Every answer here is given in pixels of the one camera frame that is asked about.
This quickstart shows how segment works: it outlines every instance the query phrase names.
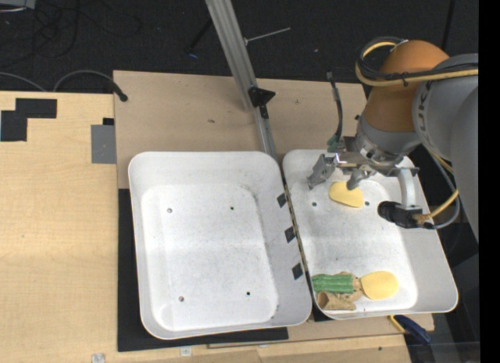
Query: empty white tray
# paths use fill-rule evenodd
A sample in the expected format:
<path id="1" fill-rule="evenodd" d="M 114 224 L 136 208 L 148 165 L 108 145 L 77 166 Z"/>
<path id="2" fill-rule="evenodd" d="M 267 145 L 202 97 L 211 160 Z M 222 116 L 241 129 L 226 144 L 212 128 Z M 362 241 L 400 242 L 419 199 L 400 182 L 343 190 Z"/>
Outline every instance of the empty white tray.
<path id="1" fill-rule="evenodd" d="M 297 238 L 270 156 L 145 152 L 130 162 L 129 179 L 141 319 L 153 336 L 293 326 L 309 317 Z"/>
<path id="2" fill-rule="evenodd" d="M 307 177 L 322 153 L 325 151 L 291 151 L 283 163 L 310 276 L 346 271 L 361 277 L 386 270 L 399 282 L 399 291 L 389 299 L 372 301 L 363 296 L 355 302 L 355 311 L 323 313 L 332 319 L 354 319 L 451 311 L 458 292 L 437 232 L 403 229 L 377 213 L 382 201 L 401 202 L 397 178 L 371 176 L 359 185 L 366 205 L 342 205 L 328 197 L 333 182 L 349 179 L 340 169 L 312 190 L 307 185 Z M 413 164 L 405 158 L 401 166 Z M 418 205 L 429 212 L 418 176 L 414 183 Z"/>

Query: wooden table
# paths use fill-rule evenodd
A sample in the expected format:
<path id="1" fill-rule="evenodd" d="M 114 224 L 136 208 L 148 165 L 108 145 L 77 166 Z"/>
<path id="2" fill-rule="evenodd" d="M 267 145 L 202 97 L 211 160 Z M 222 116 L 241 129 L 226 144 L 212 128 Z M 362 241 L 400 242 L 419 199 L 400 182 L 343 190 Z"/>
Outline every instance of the wooden table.
<path id="1" fill-rule="evenodd" d="M 133 100 L 132 87 L 120 86 Z M 56 119 L 28 119 L 27 141 L 0 142 L 2 361 L 410 361 L 386 318 L 307 322 L 287 342 L 199 345 L 190 357 L 180 348 L 117 352 L 117 166 L 91 162 L 91 125 L 114 117 L 118 100 L 3 91 L 0 110 L 16 98 L 58 105 Z M 434 328 L 431 315 L 413 318 Z"/>

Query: tan cylinder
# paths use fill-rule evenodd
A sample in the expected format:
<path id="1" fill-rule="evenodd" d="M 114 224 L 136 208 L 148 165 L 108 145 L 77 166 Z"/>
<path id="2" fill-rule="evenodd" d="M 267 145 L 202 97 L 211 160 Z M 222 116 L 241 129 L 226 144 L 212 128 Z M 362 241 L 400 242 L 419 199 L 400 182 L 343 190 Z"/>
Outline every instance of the tan cylinder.
<path id="1" fill-rule="evenodd" d="M 415 73 L 433 69 L 449 56 L 435 45 L 420 40 L 400 44 L 385 59 L 382 73 Z M 373 87 L 363 113 L 372 127 L 389 132 L 413 132 L 413 97 L 420 83 Z"/>

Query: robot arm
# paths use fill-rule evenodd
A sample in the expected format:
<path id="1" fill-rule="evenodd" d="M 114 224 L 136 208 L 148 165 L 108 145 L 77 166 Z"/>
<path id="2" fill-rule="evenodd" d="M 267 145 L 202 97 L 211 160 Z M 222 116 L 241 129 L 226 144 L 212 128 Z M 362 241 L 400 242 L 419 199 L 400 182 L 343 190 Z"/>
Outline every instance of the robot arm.
<path id="1" fill-rule="evenodd" d="M 384 46 L 392 47 L 390 54 L 380 71 L 371 69 L 365 56 Z M 320 158 L 308 178 L 309 187 L 340 167 L 352 172 L 348 189 L 373 173 L 398 176 L 404 188 L 405 176 L 397 170 L 397 164 L 423 144 L 445 165 L 444 160 L 452 163 L 464 210 L 479 240 L 478 54 L 450 58 L 425 41 L 384 37 L 362 49 L 355 69 L 358 78 L 372 86 L 356 136 L 343 139 L 335 160 L 327 161 L 323 156 L 320 164 Z M 393 215 L 395 205 L 380 208 Z M 422 226 L 429 219 L 405 204 L 397 205 L 397 209 L 407 226 Z"/>

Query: black bracket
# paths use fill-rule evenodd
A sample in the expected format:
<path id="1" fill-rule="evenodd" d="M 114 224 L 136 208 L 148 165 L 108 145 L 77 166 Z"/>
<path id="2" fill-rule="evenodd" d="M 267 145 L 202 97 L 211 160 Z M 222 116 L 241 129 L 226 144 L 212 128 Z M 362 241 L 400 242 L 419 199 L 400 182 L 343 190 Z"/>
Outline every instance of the black bracket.
<path id="1" fill-rule="evenodd" d="M 273 96 L 276 95 L 274 91 L 263 90 L 258 87 L 250 87 L 248 89 L 248 96 L 254 108 L 257 106 L 260 108 L 260 115 L 263 119 L 269 118 L 269 113 L 267 112 L 266 104 L 269 102 Z"/>

